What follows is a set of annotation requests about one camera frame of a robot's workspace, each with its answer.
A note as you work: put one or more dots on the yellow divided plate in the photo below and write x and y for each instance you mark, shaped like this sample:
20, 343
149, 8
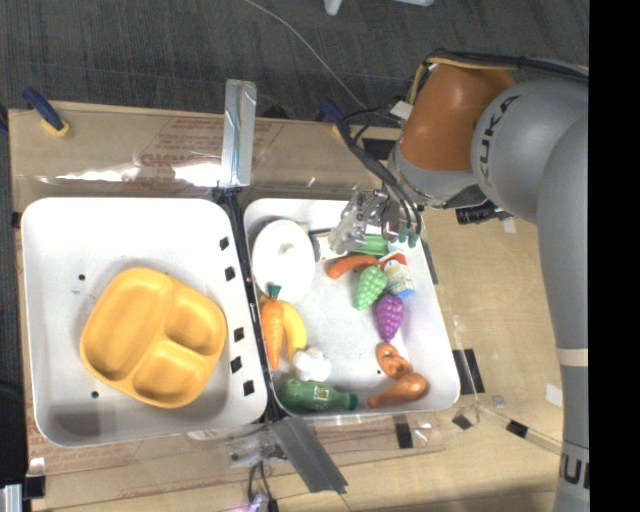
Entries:
150, 340

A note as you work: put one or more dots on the green grapes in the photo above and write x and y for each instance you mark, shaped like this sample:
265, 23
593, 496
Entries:
369, 287

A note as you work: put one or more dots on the brown pretzel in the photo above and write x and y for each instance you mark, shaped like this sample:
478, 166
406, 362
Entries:
392, 361

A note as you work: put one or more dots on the white cauliflower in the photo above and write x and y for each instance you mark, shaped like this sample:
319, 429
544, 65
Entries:
311, 365

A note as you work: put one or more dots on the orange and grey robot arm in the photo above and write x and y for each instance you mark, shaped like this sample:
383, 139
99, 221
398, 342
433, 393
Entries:
530, 150

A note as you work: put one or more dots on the yellow banana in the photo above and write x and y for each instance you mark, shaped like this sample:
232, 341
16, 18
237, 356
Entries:
296, 327

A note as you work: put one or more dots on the purple grapes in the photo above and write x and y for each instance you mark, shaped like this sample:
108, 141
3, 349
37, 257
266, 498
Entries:
389, 317

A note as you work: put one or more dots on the black cylinder on white bracket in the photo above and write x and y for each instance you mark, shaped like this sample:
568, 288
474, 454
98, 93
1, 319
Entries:
477, 214

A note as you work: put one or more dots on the brown cardboard board red print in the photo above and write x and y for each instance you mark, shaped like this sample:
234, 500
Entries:
125, 145

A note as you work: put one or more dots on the white plastic tray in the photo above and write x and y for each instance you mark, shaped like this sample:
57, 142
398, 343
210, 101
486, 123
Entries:
60, 350
340, 340

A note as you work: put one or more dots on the green cucumber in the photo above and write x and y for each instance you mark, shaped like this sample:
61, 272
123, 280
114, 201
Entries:
375, 245

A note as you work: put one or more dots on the orange carrot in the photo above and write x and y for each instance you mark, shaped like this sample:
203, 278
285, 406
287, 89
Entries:
272, 325

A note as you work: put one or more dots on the green bottle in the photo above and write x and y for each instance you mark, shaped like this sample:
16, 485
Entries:
310, 396

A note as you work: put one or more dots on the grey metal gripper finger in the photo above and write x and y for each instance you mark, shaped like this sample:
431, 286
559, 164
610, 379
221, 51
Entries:
341, 240
361, 238

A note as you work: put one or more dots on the brown chicken drumstick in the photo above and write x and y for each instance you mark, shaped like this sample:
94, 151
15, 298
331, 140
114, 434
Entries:
407, 387

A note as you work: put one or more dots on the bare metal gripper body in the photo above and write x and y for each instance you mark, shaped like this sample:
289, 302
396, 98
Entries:
371, 210

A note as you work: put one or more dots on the orange sausage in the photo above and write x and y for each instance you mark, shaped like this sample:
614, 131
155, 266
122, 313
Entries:
347, 265

